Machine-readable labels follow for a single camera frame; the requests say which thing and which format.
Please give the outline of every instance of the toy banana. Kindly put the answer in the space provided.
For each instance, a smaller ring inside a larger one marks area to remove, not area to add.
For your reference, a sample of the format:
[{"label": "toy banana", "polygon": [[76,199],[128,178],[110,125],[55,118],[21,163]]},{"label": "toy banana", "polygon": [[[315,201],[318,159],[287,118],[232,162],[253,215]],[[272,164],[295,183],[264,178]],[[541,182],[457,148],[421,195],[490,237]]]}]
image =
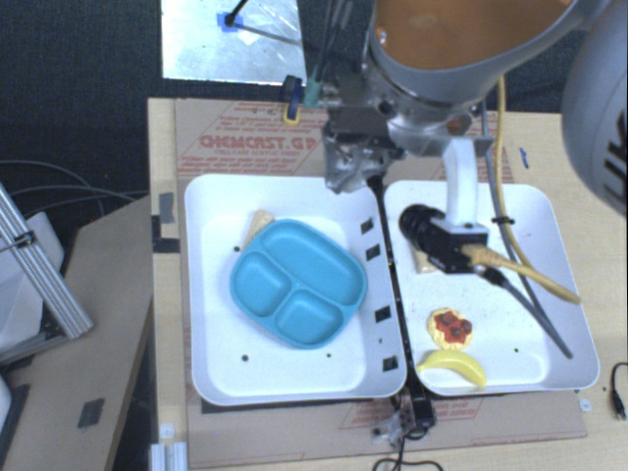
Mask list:
[{"label": "toy banana", "polygon": [[416,369],[421,373],[426,368],[447,368],[458,372],[462,377],[477,386],[487,384],[487,374],[476,359],[459,350],[435,350]]}]

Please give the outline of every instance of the white tray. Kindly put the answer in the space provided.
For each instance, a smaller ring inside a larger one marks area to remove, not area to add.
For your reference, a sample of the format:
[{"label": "white tray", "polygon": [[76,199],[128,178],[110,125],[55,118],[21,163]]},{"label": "white tray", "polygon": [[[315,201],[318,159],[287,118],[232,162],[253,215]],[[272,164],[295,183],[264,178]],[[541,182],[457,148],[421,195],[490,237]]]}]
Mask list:
[{"label": "white tray", "polygon": [[[291,346],[232,302],[235,247],[258,209],[317,229],[366,271],[364,302],[324,347]],[[202,397],[243,405],[386,397],[401,389],[407,371],[377,201],[369,189],[336,195],[319,178],[206,175],[187,187],[185,215],[192,378]],[[364,224],[372,227],[363,234]],[[367,261],[376,246],[380,254]]]},{"label": "white tray", "polygon": [[[575,291],[548,199],[537,189],[521,184],[505,185],[504,194],[508,215],[516,220],[512,229],[532,264]],[[550,320],[573,352],[573,358],[567,359],[505,290],[472,274],[417,274],[410,245],[399,230],[398,218],[411,204],[444,210],[445,183],[396,182],[387,189],[385,202],[415,364],[437,348],[427,332],[430,314],[448,306],[459,310],[473,323],[474,339],[465,352],[480,361],[486,370],[488,383],[481,393],[583,389],[596,381],[600,364],[583,306],[564,302],[532,283]],[[489,188],[481,184],[478,221],[491,231],[489,246],[505,254],[498,227],[491,222],[494,216]],[[516,275],[506,270],[504,273],[523,291]],[[420,379],[429,390],[441,395],[478,393],[473,385],[448,370],[424,370]]]}]

